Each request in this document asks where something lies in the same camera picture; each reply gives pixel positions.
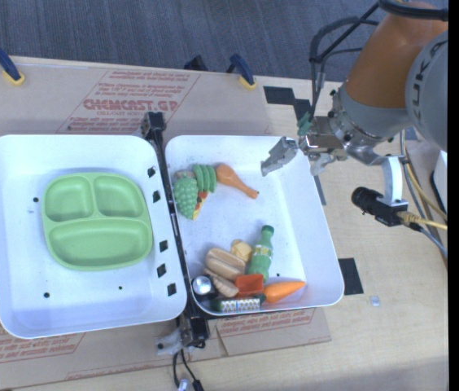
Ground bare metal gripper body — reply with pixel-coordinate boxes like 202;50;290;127
297;114;387;166

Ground orange chicken drumstick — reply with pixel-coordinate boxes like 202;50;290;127
214;163;260;200

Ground white plastic tray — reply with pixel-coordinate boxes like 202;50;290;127
164;134;345;318
0;134;189;340

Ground green pea pods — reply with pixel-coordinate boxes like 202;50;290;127
191;163;219;194

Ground pizza slice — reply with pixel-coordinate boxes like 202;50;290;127
191;190;210;222

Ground yellow toy food piece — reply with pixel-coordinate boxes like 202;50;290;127
229;239;253;264

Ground green grapes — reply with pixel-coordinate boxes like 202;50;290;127
173;175;199;221

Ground green bottle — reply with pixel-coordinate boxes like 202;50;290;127
245;224;276;283

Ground thin black rod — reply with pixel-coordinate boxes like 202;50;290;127
152;130;199;321

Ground tan hot dog bun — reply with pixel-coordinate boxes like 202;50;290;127
204;247;247;282

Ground red cube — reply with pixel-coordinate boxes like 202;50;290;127
234;273;265;299

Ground orange carrot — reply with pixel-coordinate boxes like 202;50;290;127
253;280;308;305

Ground tan bread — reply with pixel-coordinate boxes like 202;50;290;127
202;267;240;299

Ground silver can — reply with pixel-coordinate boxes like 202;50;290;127
191;275;215;297

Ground white patterned packet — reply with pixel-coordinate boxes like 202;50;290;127
211;296;263;314

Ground green divided plate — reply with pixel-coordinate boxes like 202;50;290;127
42;172;155;273

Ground brown cardboard board red print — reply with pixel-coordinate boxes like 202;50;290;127
0;55;333;391

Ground black cylinder on white bracket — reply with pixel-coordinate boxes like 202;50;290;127
350;155;411;228

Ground black block with thin wires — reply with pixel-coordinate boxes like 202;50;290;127
177;314;211;349
141;111;168;138

